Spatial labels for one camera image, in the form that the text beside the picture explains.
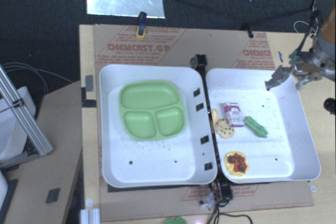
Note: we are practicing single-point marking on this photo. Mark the chocolate chip biscuit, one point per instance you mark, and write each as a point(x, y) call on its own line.
point(224, 129)

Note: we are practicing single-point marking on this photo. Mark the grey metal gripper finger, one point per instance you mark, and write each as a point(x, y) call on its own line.
point(304, 82)
point(278, 77)

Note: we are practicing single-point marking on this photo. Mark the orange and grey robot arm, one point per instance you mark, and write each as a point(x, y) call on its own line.
point(331, 27)

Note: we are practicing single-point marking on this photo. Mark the green pea pod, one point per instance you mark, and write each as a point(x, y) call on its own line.
point(256, 126)

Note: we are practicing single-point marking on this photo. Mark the brown cardboard board red print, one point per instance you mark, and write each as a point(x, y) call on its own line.
point(168, 42)

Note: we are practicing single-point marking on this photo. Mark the yellow and red pizza slice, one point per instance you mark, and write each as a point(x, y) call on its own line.
point(236, 164)

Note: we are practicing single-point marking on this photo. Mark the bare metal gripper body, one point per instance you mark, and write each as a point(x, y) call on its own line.
point(312, 66)

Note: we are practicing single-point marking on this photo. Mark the red and white carton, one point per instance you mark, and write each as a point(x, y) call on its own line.
point(233, 114)

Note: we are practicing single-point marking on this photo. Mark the green divided plate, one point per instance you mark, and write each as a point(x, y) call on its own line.
point(149, 102)

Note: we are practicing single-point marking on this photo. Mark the thin black rod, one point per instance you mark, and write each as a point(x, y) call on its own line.
point(211, 123)

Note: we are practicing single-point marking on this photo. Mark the small yellow biscuit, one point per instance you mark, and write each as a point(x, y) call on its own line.
point(215, 115)

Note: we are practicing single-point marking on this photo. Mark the white plastic tray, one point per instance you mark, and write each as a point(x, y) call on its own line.
point(157, 162)
point(275, 154)

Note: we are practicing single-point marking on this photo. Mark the black cylinder on white bracket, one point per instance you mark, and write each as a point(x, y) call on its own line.
point(330, 105)

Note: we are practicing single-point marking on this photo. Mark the green ridged leaf toy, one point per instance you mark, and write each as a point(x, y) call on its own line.
point(176, 221)

